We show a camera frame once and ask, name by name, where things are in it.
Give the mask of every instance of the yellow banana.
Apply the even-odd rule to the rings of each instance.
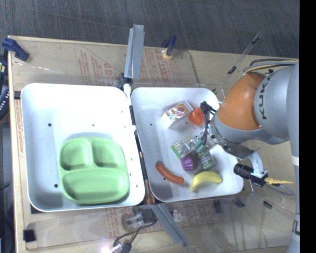
[[[213,182],[213,183],[221,183],[222,178],[219,174],[214,171],[202,171],[196,174],[192,179],[191,191],[194,191],[195,188],[203,183]]]

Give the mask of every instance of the green divided plate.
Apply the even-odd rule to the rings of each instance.
[[[75,138],[61,147],[59,173],[67,198],[83,205],[113,202],[129,190],[122,148],[106,138]]]

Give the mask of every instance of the blue clamp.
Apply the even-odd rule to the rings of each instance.
[[[174,48],[174,44],[175,44],[175,40],[177,39],[176,36],[170,36],[170,38],[168,40],[164,40],[162,45],[161,45],[161,48],[165,48],[165,51],[164,51],[164,57],[166,59],[171,59],[172,57],[172,51],[173,51],[173,48]]]
[[[0,95],[2,92],[4,78],[5,76],[8,76],[8,51],[15,52],[15,57],[22,61],[27,61],[29,57],[29,54],[26,53],[21,46],[11,38],[5,38],[2,42],[2,47],[4,48],[4,54],[0,55]]]
[[[15,57],[22,61],[27,61],[29,57],[29,53],[26,53],[21,46],[11,38],[6,37],[2,41],[1,46],[8,51],[15,52]]]

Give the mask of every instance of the hot dog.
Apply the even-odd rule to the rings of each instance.
[[[156,169],[164,178],[168,179],[168,181],[176,184],[184,183],[184,178],[170,173],[161,161],[156,162]]]

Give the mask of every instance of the cable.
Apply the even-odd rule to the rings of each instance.
[[[208,105],[206,101],[203,101],[200,104],[200,109],[201,109],[202,113],[205,115],[205,129],[204,129],[204,133],[200,137],[200,141],[202,143],[200,144],[200,141],[199,141],[199,144],[198,144],[199,149],[202,150],[203,147],[206,145],[206,142],[207,142],[208,125],[210,123],[210,113],[214,114],[215,113],[215,109],[212,108],[210,105]]]
[[[276,67],[276,66],[289,66],[289,65],[296,65],[296,62],[281,62],[281,63],[261,63],[258,66],[248,66],[243,69],[243,74],[247,74],[254,70],[260,70],[260,69],[268,69],[270,67]]]
[[[278,61],[278,62],[284,62],[284,61],[296,61],[296,59],[292,59],[292,60],[288,60],[287,58],[267,58],[267,59],[258,59],[258,60],[254,60],[252,61],[249,66],[255,64],[255,63],[259,63],[259,62],[273,62],[273,61]]]
[[[131,238],[131,240],[130,240],[130,244],[131,244],[131,243],[133,242],[133,240],[136,238],[136,236],[137,236],[137,234],[138,234],[138,232],[139,232],[140,230],[145,229],[145,228],[148,228],[148,227],[150,227],[150,226],[152,226],[152,225],[154,225],[154,224],[156,224],[156,223],[157,223],[157,220],[154,220],[152,223],[150,223],[150,224],[148,224],[148,225],[146,225],[146,226],[140,226],[139,228],[137,228],[137,229],[134,230],[134,231],[131,231],[131,232],[129,232],[129,233],[125,233],[125,234],[123,234],[123,235],[117,237],[117,238],[115,239],[115,241],[114,241],[113,246],[115,247],[116,244],[117,244],[117,242],[118,242],[119,240],[121,240],[123,237],[134,234],[134,236],[133,236],[133,237]]]
[[[278,193],[281,193],[281,194],[284,194],[284,195],[287,195],[287,196],[292,196],[292,195],[294,195],[294,191],[292,191],[289,187],[286,187],[286,186],[284,186],[284,185],[282,185],[282,184],[274,183],[274,184],[272,184],[272,186],[283,188],[283,189],[287,190],[289,193],[284,192],[284,191],[281,191],[281,190],[278,190],[278,189],[276,189],[276,188],[272,188],[269,184],[265,184],[265,185],[266,185],[267,187],[269,187],[270,189],[277,191]]]
[[[218,91],[221,90],[221,88],[226,84],[227,80],[230,78],[232,73],[238,68],[238,66],[241,64],[241,62],[244,60],[244,58],[249,54],[249,52],[254,47],[255,43],[259,40],[259,38],[262,36],[261,31],[259,31],[256,36],[253,38],[252,42],[247,46],[247,48],[243,51],[243,53],[239,56],[238,60],[234,63],[234,65],[231,67],[231,69],[225,74],[225,76],[222,78],[221,82],[218,84],[218,86],[212,91]]]
[[[1,190],[4,190],[4,189],[7,188],[7,187],[9,187],[9,182],[8,182],[7,184],[5,184],[3,187],[1,187],[1,188],[0,188],[0,191],[1,191]]]

